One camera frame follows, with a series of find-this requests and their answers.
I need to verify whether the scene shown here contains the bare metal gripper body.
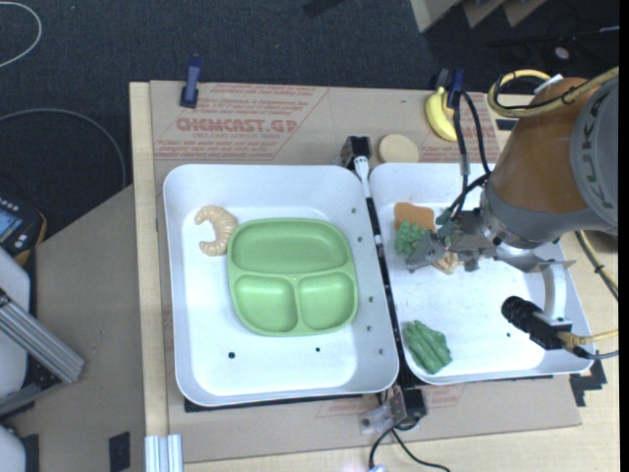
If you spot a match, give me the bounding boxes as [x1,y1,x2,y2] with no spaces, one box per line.
[440,210,540,266]

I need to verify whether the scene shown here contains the green broccoli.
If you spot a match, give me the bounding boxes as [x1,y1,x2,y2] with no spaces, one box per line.
[393,219,429,258]

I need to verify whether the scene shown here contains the small beige toy food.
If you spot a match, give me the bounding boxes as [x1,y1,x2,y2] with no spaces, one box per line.
[433,253,461,276]

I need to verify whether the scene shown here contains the orange toast slice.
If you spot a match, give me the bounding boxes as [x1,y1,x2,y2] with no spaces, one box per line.
[393,202,437,234]

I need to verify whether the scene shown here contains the thin black and white rod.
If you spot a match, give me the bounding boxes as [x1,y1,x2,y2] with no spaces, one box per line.
[353,156,410,388]

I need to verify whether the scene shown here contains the white plastic tray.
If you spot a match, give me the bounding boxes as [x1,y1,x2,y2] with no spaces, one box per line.
[368,161,597,386]
[162,163,401,408]

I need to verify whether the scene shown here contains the green asparagus bundle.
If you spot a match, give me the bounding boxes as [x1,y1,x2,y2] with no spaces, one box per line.
[402,319,454,377]

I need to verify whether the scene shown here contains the beige round biscuit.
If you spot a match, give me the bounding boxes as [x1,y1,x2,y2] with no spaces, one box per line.
[377,133,421,165]

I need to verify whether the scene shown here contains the yellow banana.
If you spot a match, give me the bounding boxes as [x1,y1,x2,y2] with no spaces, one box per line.
[424,86,461,144]

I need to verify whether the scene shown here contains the green divided plate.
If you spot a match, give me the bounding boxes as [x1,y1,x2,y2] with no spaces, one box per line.
[226,217,360,336]

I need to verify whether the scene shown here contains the beige toy croissant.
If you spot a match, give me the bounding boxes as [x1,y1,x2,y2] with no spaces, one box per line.
[194,205,240,258]

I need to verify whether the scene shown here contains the brown cardboard board, red print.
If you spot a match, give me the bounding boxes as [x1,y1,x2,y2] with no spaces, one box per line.
[148,80,584,464]

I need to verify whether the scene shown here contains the black cylinder on white bracket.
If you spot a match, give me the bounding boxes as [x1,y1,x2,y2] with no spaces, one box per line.
[500,259,576,351]

